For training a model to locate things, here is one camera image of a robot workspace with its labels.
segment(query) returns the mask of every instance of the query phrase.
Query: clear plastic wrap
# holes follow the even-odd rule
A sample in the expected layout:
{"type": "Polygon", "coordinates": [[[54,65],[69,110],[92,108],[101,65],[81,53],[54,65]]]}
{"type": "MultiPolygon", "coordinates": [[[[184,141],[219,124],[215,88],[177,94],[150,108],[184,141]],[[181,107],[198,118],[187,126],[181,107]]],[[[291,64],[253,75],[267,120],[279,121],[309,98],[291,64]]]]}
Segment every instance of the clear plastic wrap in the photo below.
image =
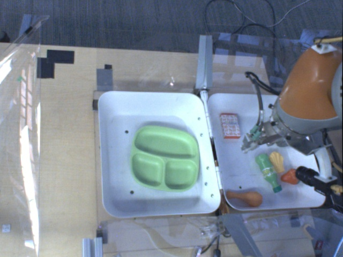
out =
{"type": "Polygon", "coordinates": [[[40,27],[36,18],[11,45],[0,46],[0,235],[2,256],[39,251],[40,27]]]}

